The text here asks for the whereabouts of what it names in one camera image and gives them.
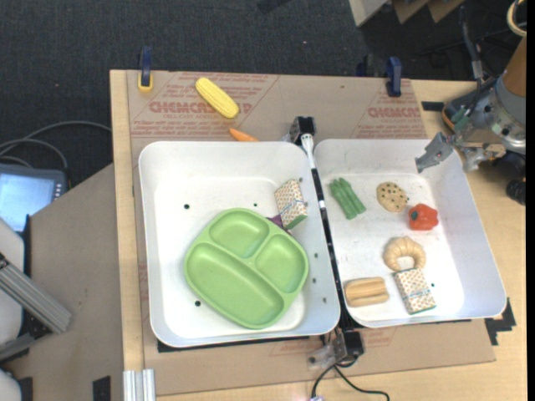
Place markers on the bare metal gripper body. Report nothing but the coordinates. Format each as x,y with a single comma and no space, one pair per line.
493,128

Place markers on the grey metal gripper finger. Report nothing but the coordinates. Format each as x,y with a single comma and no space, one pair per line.
434,152
472,159

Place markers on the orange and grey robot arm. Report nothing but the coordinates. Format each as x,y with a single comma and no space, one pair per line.
513,77

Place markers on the beige chocolate chip biscuit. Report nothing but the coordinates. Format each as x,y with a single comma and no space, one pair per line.
392,197

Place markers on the red bell pepper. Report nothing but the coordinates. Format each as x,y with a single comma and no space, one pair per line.
423,217

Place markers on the white plastic tray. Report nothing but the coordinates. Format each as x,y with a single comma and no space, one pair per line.
460,232
200,174

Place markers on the green asparagus bunch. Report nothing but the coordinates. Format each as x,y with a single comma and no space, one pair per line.
347,199

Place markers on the beige croissant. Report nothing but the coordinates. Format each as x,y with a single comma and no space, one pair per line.
395,251

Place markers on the thin black and white rod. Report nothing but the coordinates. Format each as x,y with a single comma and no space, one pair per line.
320,201

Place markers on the patterned small carton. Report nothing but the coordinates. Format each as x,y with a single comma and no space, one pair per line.
291,204
414,291

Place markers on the tan hot dog bun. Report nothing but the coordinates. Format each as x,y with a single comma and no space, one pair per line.
366,292

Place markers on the purple flat piece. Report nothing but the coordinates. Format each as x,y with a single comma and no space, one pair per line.
276,221

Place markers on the brown cardboard board red print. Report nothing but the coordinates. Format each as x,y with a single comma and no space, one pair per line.
267,94

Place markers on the orange carrot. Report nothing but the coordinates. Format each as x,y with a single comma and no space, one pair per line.
241,135

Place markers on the yellow corn cob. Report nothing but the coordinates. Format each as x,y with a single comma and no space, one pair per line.
216,97

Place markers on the green divided plate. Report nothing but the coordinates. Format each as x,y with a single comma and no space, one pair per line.
234,274

